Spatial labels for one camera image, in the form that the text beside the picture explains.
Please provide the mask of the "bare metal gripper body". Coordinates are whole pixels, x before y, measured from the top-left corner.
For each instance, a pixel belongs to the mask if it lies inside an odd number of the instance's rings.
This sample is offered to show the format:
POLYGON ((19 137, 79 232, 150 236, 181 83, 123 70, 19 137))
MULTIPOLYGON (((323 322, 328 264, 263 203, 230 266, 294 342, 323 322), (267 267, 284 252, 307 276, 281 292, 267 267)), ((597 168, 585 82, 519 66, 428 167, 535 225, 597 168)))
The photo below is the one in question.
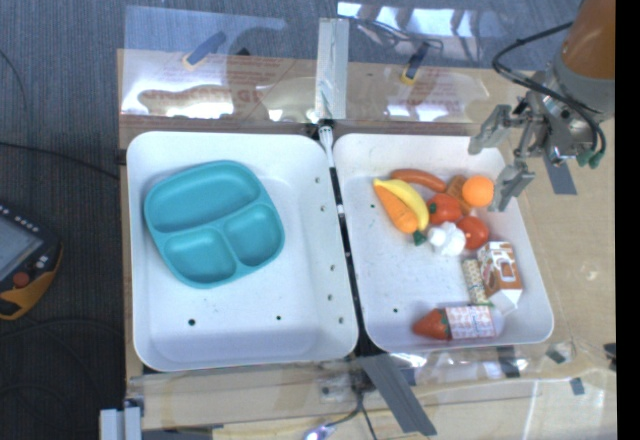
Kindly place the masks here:
POLYGON ((575 159, 589 164, 596 156, 596 121, 578 101, 528 92, 509 116, 509 126, 522 134, 513 155, 516 164, 544 157, 551 164, 575 159))

